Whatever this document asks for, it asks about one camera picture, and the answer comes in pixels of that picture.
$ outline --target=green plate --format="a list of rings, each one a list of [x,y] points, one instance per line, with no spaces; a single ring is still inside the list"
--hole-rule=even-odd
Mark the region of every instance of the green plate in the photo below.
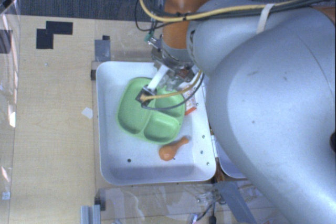
[[[178,135],[185,113],[185,104],[167,111],[143,109],[135,100],[144,85],[151,79],[132,79],[121,97],[117,110],[117,123],[127,134],[156,144],[168,144]],[[170,93],[158,89],[157,94]],[[164,108],[183,102],[181,94],[168,98],[154,99],[150,107]]]

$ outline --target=white sticker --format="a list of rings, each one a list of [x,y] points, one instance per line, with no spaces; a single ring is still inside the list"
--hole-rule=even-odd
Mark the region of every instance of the white sticker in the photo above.
[[[90,108],[85,108],[85,109],[82,111],[82,114],[83,114],[85,117],[89,118],[89,119],[93,118],[93,110],[90,109]]]
[[[2,193],[2,200],[9,200],[11,198],[11,193],[8,191],[6,193]]]

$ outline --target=brown toy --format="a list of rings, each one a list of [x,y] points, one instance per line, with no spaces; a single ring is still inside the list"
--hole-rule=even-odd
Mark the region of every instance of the brown toy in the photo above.
[[[187,144],[188,142],[189,142],[189,139],[184,136],[179,141],[173,144],[163,146],[159,150],[160,158],[164,161],[170,161],[171,159],[174,158],[180,146]]]

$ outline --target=white plastic tray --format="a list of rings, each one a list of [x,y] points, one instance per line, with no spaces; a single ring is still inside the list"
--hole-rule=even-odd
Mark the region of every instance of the white plastic tray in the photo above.
[[[143,62],[105,62],[97,69],[100,168],[110,184],[200,182],[215,174],[216,162],[201,89],[195,95],[197,109],[185,116],[176,138],[187,136],[190,142],[169,162],[160,159],[161,146],[131,137],[119,129],[115,113],[125,86],[133,78],[151,78],[156,72],[153,63]]]

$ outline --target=yellow cable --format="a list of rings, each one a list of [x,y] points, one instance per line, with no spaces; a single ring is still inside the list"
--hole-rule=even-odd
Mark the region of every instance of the yellow cable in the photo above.
[[[291,3],[291,2],[295,2],[295,1],[297,1],[297,0],[291,0],[291,1],[277,3],[277,4],[275,4],[275,6],[281,6],[281,5],[285,5],[285,4],[288,4],[288,3]],[[260,9],[260,8],[264,8],[265,5],[266,5],[266,4],[259,4],[259,5],[233,6],[233,7],[214,9],[214,10],[210,10],[209,12],[202,12],[202,13],[198,13],[198,14],[194,14],[194,15],[186,15],[184,17],[174,17],[174,18],[169,17],[169,18],[167,18],[167,17],[157,16],[157,15],[151,13],[151,11],[147,9],[143,0],[139,0],[139,2],[140,2],[140,5],[141,5],[142,9],[144,10],[144,12],[148,16],[150,16],[151,18],[153,18],[155,20],[158,20],[160,22],[164,22],[164,23],[178,23],[178,22],[183,22],[185,20],[197,20],[197,19],[202,19],[202,18],[205,18],[205,17],[214,16],[214,15],[223,14],[223,13],[228,13],[228,12]]]
[[[194,87],[196,85],[196,83],[198,82],[199,78],[201,77],[201,74],[202,74],[202,71],[199,71],[197,73],[197,77],[196,77],[195,81],[190,86],[188,86],[187,88],[185,88],[185,89],[183,89],[181,91],[167,93],[167,94],[160,94],[160,95],[149,95],[149,96],[146,96],[146,95],[143,94],[140,97],[140,101],[141,102],[145,102],[147,100],[160,99],[160,98],[168,98],[168,97],[171,97],[171,96],[182,94],[182,93],[190,90],[192,87]]]

